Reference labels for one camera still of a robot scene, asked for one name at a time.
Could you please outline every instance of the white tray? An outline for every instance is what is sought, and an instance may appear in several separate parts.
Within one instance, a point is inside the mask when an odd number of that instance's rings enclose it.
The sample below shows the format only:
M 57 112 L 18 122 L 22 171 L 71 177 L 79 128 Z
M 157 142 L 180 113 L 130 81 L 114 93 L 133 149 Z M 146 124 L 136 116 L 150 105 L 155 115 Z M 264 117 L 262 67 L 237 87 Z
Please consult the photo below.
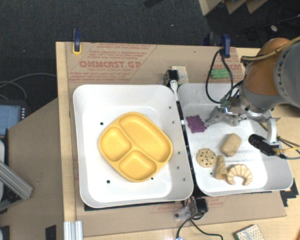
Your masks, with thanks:
M 210 83 L 209 94 L 214 100 L 220 100 L 230 89 L 230 84 Z M 191 133 L 186 117 L 199 115 L 204 122 L 217 104 L 212 103 L 205 90 L 204 83 L 186 83 L 179 90 L 179 99 L 186 125 L 189 148 L 195 172 L 195 178 L 200 190 L 208 196 L 229 194 L 266 192 L 288 189 L 293 176 L 289 163 L 277 156 L 267 156 L 249 144 L 251 134 L 267 137 L 266 131 L 255 121 L 242 121 L 239 126 L 231 126 L 230 121 L 224 120 L 212 124 L 205 132 Z M 245 164 L 251 170 L 253 181 L 248 186 L 241 184 L 241 178 L 236 177 L 236 185 L 214 177 L 214 167 L 203 168 L 197 160 L 199 149 L 208 148 L 221 155 L 221 146 L 228 134 L 235 133 L 242 139 L 237 153 L 232 157 L 224 156 L 227 167 L 234 164 Z
M 93 208 L 180 201 L 194 184 L 173 92 L 162 85 L 81 85 L 73 94 L 79 188 Z M 171 140 L 173 154 L 162 169 L 144 182 L 121 176 L 101 155 L 101 133 L 119 116 L 139 112 Z

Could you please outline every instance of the wooden table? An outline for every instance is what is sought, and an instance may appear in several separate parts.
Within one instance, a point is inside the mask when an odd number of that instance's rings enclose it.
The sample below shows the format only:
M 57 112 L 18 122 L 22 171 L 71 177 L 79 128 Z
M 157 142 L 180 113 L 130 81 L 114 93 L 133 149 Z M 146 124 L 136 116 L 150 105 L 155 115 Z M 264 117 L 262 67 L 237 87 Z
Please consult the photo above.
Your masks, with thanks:
M 254 48 L 237 48 L 239 58 L 242 55 L 255 55 L 259 49 Z M 69 93 L 68 93 L 68 75 L 67 75 L 67 56 L 66 45 L 64 42 L 56 43 L 57 59 L 57 78 L 58 78 L 58 102 L 59 102 L 59 120 L 60 120 L 60 147 L 61 147 L 61 164 L 62 164 L 62 188 L 63 188 L 63 210 L 64 221 L 75 222 L 75 190 L 74 190 L 74 173 L 72 160 L 71 145 L 71 128 L 69 118 Z M 279 116 L 278 132 L 282 137 L 294 143 L 300 144 L 300 117 L 296 116 L 290 106 L 280 106 L 274 110 L 274 116 Z M 286 208 L 286 217 L 272 219 L 258 219 L 250 221 L 239 221 L 223 224 L 211 224 L 202 226 L 202 230 L 208 233 L 218 233 L 225 240 L 234 239 L 233 233 L 252 224 L 257 224 L 266 240 L 297 240 L 300 235 L 300 159 L 289 162 L 293 177 L 298 188 L 299 195 L 297 198 L 288 200 Z M 174 240 L 177 228 L 152 230 L 143 232 L 132 232 L 115 235 L 103 235 L 86 237 L 87 240 Z M 203 236 L 193 226 L 182 228 L 181 236 L 186 240 L 199 239 L 218 239 L 215 236 Z

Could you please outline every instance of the blue clamp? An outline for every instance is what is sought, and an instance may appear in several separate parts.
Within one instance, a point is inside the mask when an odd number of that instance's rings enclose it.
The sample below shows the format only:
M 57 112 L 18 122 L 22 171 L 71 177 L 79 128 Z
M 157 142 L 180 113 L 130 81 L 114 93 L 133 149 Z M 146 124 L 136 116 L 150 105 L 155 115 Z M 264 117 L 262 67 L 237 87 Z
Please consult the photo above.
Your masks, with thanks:
M 230 37 L 228 34 L 223 34 L 221 37 L 222 53 L 221 55 L 225 58 L 230 57 Z
M 82 52 L 82 46 L 80 44 L 81 31 L 80 28 L 75 28 L 73 30 L 73 45 L 72 53 L 74 55 L 80 55 Z

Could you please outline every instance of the device screen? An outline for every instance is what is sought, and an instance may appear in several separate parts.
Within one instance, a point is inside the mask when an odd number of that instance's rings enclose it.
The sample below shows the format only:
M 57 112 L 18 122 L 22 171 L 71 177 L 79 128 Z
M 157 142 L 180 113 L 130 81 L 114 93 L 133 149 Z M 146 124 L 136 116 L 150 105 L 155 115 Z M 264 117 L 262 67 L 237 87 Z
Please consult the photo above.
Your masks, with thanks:
M 0 136 L 4 136 L 6 129 L 20 121 L 20 113 L 21 107 L 19 105 L 0 104 Z

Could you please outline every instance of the yellow divided tray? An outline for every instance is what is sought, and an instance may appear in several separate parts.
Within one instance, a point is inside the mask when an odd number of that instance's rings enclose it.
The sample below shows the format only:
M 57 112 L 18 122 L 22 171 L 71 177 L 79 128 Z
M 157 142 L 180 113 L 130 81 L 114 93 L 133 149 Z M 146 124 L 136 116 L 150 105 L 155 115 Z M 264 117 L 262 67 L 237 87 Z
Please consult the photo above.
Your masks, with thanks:
M 143 182 L 170 159 L 173 146 L 167 135 L 138 112 L 117 118 L 101 134 L 99 150 L 110 165 L 132 182 Z

